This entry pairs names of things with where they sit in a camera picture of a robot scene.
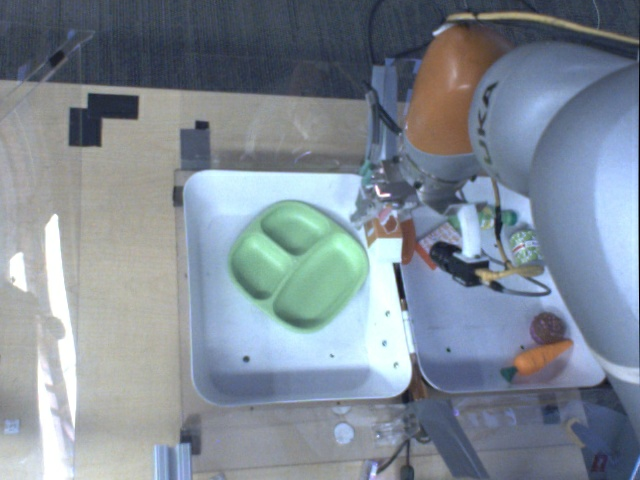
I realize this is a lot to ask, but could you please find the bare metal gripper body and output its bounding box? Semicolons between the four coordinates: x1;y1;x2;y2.
368;156;464;217

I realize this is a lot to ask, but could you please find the orange and white carton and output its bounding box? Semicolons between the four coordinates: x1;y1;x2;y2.
363;211;405;265

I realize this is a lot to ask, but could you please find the red and white packet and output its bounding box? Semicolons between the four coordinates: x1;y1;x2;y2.
416;222;465;271

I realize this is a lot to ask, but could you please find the green divided plate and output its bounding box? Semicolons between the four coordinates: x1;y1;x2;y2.
227;198;372;335

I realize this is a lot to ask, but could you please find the thin black and white rod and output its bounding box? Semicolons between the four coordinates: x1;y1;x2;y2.
392;262;417;355

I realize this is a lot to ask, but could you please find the green and yellow bottle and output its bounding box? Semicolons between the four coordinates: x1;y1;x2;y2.
447;206;520;230

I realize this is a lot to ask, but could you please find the green and white can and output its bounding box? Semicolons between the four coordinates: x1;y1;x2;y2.
508;227;545;267

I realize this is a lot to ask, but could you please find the white plastic tray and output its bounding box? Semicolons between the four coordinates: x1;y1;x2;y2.
181;168;414;409
397;175;609;395

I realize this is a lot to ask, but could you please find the brown round biscuit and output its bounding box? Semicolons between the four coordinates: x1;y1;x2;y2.
529;311;569;346

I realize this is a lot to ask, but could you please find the orange carrot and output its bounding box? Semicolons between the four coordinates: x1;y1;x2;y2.
499;338;575;385

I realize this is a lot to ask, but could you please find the black cylinder on white bracket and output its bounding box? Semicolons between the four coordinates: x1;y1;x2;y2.
428;203;494;289

